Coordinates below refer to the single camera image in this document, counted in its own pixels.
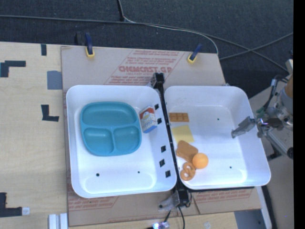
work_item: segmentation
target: cardboard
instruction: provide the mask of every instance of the cardboard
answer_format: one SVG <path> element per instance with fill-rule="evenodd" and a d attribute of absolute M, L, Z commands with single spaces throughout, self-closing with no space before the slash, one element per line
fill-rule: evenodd
<path fill-rule="evenodd" d="M 74 85 L 148 85 L 153 73 L 164 73 L 166 89 L 172 85 L 223 85 L 222 69 L 216 54 L 199 53 L 193 64 L 187 62 L 190 52 L 94 48 L 88 58 L 85 47 L 61 48 L 63 109 L 67 166 L 69 226 L 165 218 L 158 204 L 171 191 L 107 198 L 79 197 L 71 186 L 69 140 L 65 95 Z M 260 208 L 255 188 L 192 193 L 193 201 L 183 214 L 199 215 Z M 175 209 L 171 217 L 179 216 Z"/>

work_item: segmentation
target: blue and yellow clamp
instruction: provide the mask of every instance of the blue and yellow clamp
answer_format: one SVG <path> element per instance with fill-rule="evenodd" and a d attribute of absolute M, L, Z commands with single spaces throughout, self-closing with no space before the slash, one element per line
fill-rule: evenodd
<path fill-rule="evenodd" d="M 87 57 L 93 58 L 95 56 L 95 53 L 92 46 L 92 39 L 88 32 L 85 33 L 85 38 L 86 38 L 85 46 L 86 46 Z"/>
<path fill-rule="evenodd" d="M 196 47 L 196 49 L 194 50 L 193 53 L 191 53 L 188 58 L 187 58 L 187 61 L 188 63 L 194 63 L 196 58 L 197 58 L 197 54 L 198 52 L 202 49 L 202 44 L 198 44 L 198 46 Z"/>

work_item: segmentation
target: orange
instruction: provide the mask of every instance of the orange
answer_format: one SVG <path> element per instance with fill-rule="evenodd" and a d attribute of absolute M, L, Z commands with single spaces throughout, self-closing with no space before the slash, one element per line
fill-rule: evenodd
<path fill-rule="evenodd" d="M 198 153 L 194 155 L 192 163 L 197 169 L 203 169 L 207 167 L 209 163 L 209 158 L 203 153 Z"/>

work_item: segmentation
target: blue divided plate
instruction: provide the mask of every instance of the blue divided plate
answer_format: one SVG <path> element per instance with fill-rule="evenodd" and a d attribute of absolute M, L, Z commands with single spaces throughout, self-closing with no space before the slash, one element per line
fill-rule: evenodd
<path fill-rule="evenodd" d="M 80 120 L 83 142 L 94 155 L 126 155 L 141 144 L 139 118 L 129 104 L 91 103 L 82 109 Z"/>

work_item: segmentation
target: wooden surface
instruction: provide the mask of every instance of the wooden surface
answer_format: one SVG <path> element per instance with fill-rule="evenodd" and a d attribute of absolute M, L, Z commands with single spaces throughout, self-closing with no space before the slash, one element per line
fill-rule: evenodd
<path fill-rule="evenodd" d="M 26 61 L 0 78 L 0 192 L 7 208 L 29 207 L 30 215 L 0 218 L 0 228 L 48 228 L 48 215 L 67 213 L 62 90 L 47 89 L 47 71 L 61 72 L 60 45 L 0 43 L 0 62 Z M 42 121 L 41 105 L 49 104 L 58 122 Z M 234 213 L 185 217 L 186 228 L 236 229 Z M 153 221 L 123 222 L 78 229 L 145 228 Z M 182 218 L 170 218 L 182 228 Z"/>

